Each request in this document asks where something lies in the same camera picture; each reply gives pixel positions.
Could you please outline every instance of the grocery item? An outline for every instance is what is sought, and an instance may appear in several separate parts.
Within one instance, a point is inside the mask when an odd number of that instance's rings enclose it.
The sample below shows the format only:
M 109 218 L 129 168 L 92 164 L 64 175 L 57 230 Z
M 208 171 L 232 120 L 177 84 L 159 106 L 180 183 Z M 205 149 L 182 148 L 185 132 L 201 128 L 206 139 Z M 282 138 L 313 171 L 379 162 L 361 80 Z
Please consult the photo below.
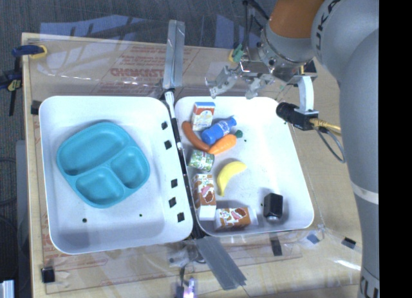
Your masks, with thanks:
M 230 133 L 230 129 L 237 124 L 236 119 L 232 116 L 227 120 L 220 120 L 219 122 L 210 126 L 210 128 L 201 132 L 201 139 L 208 145 L 214 144 L 221 137 Z
M 191 117 L 193 131 L 201 131 L 212 125 L 214 102 L 195 102 Z
M 243 133 L 240 130 L 237 130 L 234 135 L 229 133 L 215 142 L 209 149 L 208 153 L 216 155 L 227 151 L 228 149 L 234 147 L 236 145 L 236 140 L 242 136 Z
M 219 187 L 219 195 L 225 195 L 225 189 L 229 180 L 237 173 L 243 172 L 247 168 L 247 165 L 241 161 L 233 161 L 226 164 L 218 174 L 216 180 Z
M 186 138 L 188 139 L 188 141 L 191 142 L 194 148 L 199 149 L 201 151 L 208 151 L 210 149 L 210 146 L 205 142 L 201 141 L 199 137 L 196 135 L 196 133 L 193 131 L 192 124 L 190 122 L 184 121 L 182 123 L 182 129 Z
M 271 192 L 263 199 L 263 216 L 267 219 L 280 219 L 283 215 L 283 196 Z
M 214 155 L 194 149 L 187 166 L 209 172 L 214 163 Z
M 216 209 L 215 212 L 215 230 L 240 229 L 257 224 L 256 211 L 250 207 Z
M 192 178 L 192 193 L 199 220 L 213 220 L 216 211 L 213 175 L 195 174 Z

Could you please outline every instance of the clamp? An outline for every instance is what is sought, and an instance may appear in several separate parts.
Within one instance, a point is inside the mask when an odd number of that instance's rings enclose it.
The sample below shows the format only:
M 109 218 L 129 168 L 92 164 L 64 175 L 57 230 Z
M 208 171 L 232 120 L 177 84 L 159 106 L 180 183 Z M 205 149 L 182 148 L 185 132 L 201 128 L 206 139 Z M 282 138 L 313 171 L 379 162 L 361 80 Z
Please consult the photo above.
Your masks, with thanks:
M 8 116 L 14 114 L 16 91 L 23 85 L 23 72 L 21 69 L 21 57 L 29 55 L 32 59 L 43 57 L 47 54 L 47 49 L 43 45 L 22 45 L 12 50 L 12 55 L 15 57 L 14 69 L 3 72 L 0 76 L 0 89 L 7 89 L 12 93 L 10 99 L 10 108 Z

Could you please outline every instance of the blue bottle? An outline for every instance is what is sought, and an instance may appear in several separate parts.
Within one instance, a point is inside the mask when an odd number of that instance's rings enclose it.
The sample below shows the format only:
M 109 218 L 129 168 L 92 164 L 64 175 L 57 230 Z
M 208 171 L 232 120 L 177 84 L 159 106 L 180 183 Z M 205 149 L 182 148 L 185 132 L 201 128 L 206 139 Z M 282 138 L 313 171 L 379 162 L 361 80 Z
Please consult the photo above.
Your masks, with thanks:
M 221 120 L 210 128 L 202 131 L 201 139 L 208 145 L 212 145 L 215 141 L 219 140 L 221 137 L 227 135 L 230 132 L 230 129 L 236 125 L 236 120 L 232 116 L 228 120 Z

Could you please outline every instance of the gray carpet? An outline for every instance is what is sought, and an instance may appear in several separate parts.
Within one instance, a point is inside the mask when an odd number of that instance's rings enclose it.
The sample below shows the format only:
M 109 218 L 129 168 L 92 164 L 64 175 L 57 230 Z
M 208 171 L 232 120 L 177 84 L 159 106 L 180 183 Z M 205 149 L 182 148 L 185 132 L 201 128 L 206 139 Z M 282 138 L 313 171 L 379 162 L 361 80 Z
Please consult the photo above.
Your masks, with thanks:
M 275 0 L 255 0 L 270 14 Z M 0 0 L 0 69 L 14 67 L 12 48 L 20 45 L 23 32 L 164 42 L 167 30 L 139 33 L 143 24 L 124 31 L 119 17 L 142 18 L 166 23 L 170 19 L 186 25 L 186 45 L 232 48 L 243 34 L 245 11 L 242 0 Z M 259 35 L 258 26 L 251 31 Z M 15 144 L 24 139 L 23 99 L 17 91 L 15 111 L 8 116 L 10 93 L 0 90 L 0 282 L 17 277 L 17 202 Z

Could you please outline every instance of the food package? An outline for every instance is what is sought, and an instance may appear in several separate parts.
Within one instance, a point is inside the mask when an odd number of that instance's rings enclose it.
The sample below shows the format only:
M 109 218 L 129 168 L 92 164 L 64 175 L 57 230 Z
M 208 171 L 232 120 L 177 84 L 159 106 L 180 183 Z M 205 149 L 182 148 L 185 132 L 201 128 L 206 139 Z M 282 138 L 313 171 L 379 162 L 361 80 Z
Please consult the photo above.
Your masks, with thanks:
M 232 230 L 257 225 L 256 211 L 250 207 L 216 209 L 215 230 Z
M 210 172 L 214 163 L 214 155 L 194 149 L 187 166 Z
M 194 206 L 199 220 L 214 220 L 216 196 L 214 193 L 213 175 L 195 174 L 192 178 L 192 191 Z
M 193 131 L 201 131 L 212 125 L 214 102 L 195 102 L 192 112 L 192 129 Z

